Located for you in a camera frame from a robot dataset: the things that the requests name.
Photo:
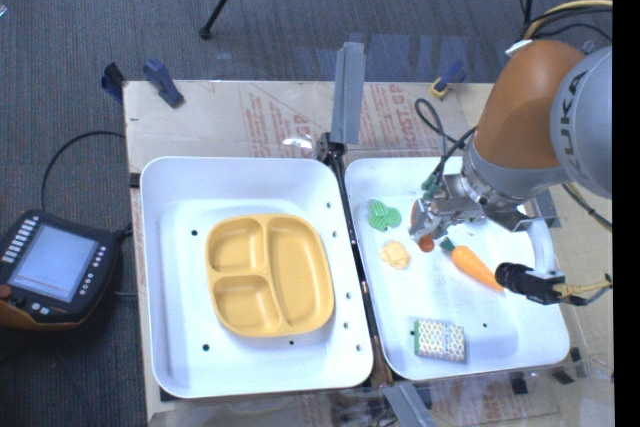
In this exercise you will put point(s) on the orange carrot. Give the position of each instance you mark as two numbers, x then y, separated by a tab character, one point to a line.
472	265

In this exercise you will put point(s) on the patterned white carton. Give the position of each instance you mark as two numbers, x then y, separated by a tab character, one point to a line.
440	340

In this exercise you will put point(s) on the black cylinder on white bracket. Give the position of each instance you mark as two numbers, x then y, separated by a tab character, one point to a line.
520	279

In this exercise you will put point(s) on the pale yellow toy food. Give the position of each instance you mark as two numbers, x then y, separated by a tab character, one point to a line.
396	255

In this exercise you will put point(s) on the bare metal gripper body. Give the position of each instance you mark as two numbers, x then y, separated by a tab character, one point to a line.
460	202

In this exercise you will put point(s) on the white plastic tray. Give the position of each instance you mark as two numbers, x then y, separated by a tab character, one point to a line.
185	355
450	305

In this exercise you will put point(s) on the brown cardboard board red print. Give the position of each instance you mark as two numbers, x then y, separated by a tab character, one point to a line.
210	125

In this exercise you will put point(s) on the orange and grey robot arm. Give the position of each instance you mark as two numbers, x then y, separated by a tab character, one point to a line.
525	115

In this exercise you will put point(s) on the yellow divided plate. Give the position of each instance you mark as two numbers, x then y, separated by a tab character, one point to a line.
295	265

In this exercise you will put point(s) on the green toy lettuce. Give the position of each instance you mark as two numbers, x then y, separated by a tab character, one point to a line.
384	216

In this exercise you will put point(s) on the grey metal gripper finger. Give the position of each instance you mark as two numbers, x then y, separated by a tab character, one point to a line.
439	226
420	220

